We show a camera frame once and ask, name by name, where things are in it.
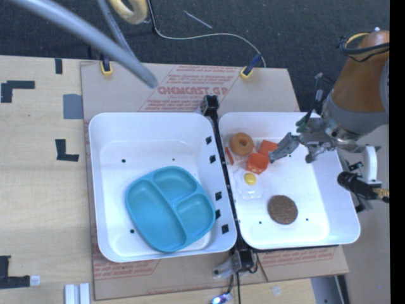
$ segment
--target brown donut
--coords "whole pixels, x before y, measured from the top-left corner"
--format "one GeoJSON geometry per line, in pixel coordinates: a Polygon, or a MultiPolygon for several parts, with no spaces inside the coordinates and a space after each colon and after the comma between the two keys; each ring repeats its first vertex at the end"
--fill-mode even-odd
{"type": "Polygon", "coordinates": [[[267,206],[270,217],[280,224],[291,224],[298,216],[298,208],[294,201],[284,195],[271,197],[267,206]]]}
{"type": "Polygon", "coordinates": [[[236,155],[246,156],[253,150],[254,143],[246,133],[236,133],[230,139],[229,146],[236,155]]]}

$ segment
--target toy donut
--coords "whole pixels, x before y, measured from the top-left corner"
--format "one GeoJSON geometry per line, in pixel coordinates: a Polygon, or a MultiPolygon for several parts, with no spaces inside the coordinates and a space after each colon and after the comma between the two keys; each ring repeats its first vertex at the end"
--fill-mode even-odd
{"type": "Polygon", "coordinates": [[[236,155],[246,156],[253,150],[254,143],[249,135],[236,133],[232,136],[229,146],[236,155]]]}

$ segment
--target dark gray carpet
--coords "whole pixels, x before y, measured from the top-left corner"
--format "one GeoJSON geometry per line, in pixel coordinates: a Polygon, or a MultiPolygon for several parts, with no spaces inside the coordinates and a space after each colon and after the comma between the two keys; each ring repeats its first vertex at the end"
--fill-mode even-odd
{"type": "MultiPolygon", "coordinates": [[[[110,35],[96,0],[53,1],[110,35]]],[[[311,106],[314,76],[323,72],[335,80],[346,61],[337,49],[339,37],[376,26],[390,29],[390,0],[152,0],[152,4],[158,28],[167,36],[226,32],[250,41],[267,67],[288,69],[302,111],[311,106]]],[[[7,1],[0,1],[0,10],[0,54],[88,58],[86,43],[52,23],[7,1]]],[[[146,63],[245,66],[256,55],[234,37],[171,41],[156,35],[151,22],[133,26],[118,16],[116,21],[138,59],[146,63]]]]}

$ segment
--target blue plate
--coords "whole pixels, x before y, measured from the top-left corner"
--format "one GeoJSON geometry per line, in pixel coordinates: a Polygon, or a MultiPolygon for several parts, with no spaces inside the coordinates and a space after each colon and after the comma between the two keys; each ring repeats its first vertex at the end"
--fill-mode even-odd
{"type": "Polygon", "coordinates": [[[125,204],[139,234],[162,252],[185,248],[215,222],[214,206],[203,187],[180,167],[161,168],[135,180],[125,204]]]}

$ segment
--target cardboard sheet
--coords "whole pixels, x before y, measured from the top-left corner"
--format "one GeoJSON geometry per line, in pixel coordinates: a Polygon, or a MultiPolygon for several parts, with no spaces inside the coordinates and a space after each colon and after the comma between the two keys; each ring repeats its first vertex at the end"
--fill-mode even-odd
{"type": "MultiPolygon", "coordinates": [[[[97,246],[94,195],[88,126],[103,112],[198,111],[204,95],[220,101],[218,115],[230,111],[299,111],[286,69],[255,68],[249,79],[241,68],[199,65],[146,64],[159,81],[157,89],[146,87],[132,73],[113,63],[113,73],[101,73],[97,61],[81,67],[85,147],[89,185],[90,222],[95,299],[174,293],[206,288],[225,288],[226,279],[214,279],[212,268],[228,253],[187,256],[135,263],[107,260],[97,246]]],[[[348,272],[341,246],[280,250],[258,254],[259,269],[241,276],[242,284],[282,281],[348,272]]]]}

